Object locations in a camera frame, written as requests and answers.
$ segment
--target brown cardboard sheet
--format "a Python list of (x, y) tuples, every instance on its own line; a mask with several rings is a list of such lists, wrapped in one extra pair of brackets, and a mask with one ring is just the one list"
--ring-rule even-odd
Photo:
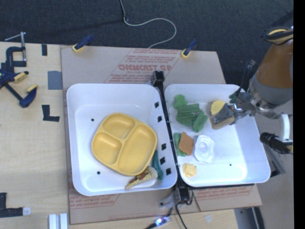
[[(159, 200), (171, 189), (87, 197), (73, 187), (66, 92), (77, 83), (147, 83), (153, 71), (163, 71), (164, 87), (173, 83), (225, 83), (216, 52), (191, 52), (187, 59), (180, 50), (131, 49), (85, 46), (75, 53), (61, 48), (65, 135), (68, 164), (70, 223), (156, 217), (166, 215)], [(181, 213), (193, 213), (261, 205), (256, 185), (207, 188), (194, 191), (195, 202), (182, 206)]]

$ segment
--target white cable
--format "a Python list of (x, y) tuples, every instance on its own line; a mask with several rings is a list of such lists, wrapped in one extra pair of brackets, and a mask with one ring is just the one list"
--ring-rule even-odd
[(163, 20), (163, 21), (169, 22), (169, 23), (172, 24), (172, 26), (174, 27), (175, 32), (174, 32), (174, 34), (173, 34), (173, 36), (172, 36), (171, 38), (169, 38), (169, 39), (167, 39), (167, 40), (164, 40), (164, 41), (162, 41), (162, 42), (157, 42), (157, 43), (151, 45), (151, 46), (148, 47), (148, 48), (152, 48), (152, 47), (155, 46), (155, 45), (158, 45), (158, 44), (161, 44), (161, 43), (164, 43), (164, 42), (168, 42), (168, 41), (170, 41), (171, 39), (173, 39), (173, 38), (175, 37), (175, 35), (176, 35), (176, 33), (177, 33), (177, 28), (176, 28), (175, 24), (174, 24), (173, 22), (171, 22), (170, 20), (168, 20), (168, 19), (164, 19), (164, 18), (155, 18), (155, 19), (149, 20), (149, 21), (147, 21), (147, 22), (144, 22), (144, 23), (142, 23), (142, 24), (129, 24), (129, 23), (126, 21), (125, 9), (124, 9), (122, 0), (120, 0), (120, 3), (121, 3), (122, 10), (123, 10), (123, 19), (124, 19), (124, 23), (125, 23), (126, 25), (129, 25), (129, 26), (141, 26), (141, 25), (148, 24), (149, 22), (152, 22), (152, 21)]

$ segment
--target brown cylinder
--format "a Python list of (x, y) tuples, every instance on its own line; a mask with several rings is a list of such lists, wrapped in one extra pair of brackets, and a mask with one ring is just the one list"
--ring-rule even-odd
[(269, 87), (293, 88), (290, 76), (292, 56), (293, 39), (282, 45), (272, 44), (255, 74), (258, 82)]

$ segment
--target black fabric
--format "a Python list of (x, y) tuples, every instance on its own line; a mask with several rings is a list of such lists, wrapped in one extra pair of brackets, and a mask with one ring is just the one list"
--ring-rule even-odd
[[(154, 48), (217, 51), (227, 83), (239, 85), (244, 64), (258, 64), (270, 47), (261, 35), (274, 26), (293, 26), (294, 0), (122, 0), (131, 24), (165, 18), (175, 38)], [(92, 46), (148, 48), (173, 35), (173, 26), (154, 21), (123, 23), (119, 0), (0, 0), (0, 41), (25, 31), (25, 42), (74, 45), (92, 34)]]

